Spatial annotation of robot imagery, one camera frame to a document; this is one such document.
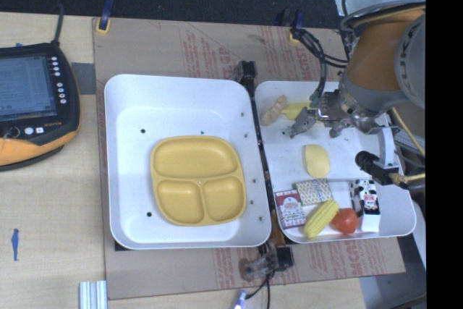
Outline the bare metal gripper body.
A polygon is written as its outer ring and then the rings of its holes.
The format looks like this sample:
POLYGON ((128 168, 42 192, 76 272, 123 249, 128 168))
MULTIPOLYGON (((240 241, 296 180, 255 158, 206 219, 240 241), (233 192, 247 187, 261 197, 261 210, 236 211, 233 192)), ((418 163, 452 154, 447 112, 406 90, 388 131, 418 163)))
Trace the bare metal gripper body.
POLYGON ((348 92, 335 90, 325 92, 318 105, 318 119, 330 128, 330 122, 348 120, 349 127, 355 127, 365 134, 375 134, 382 128, 376 122, 381 114, 359 104, 348 92))

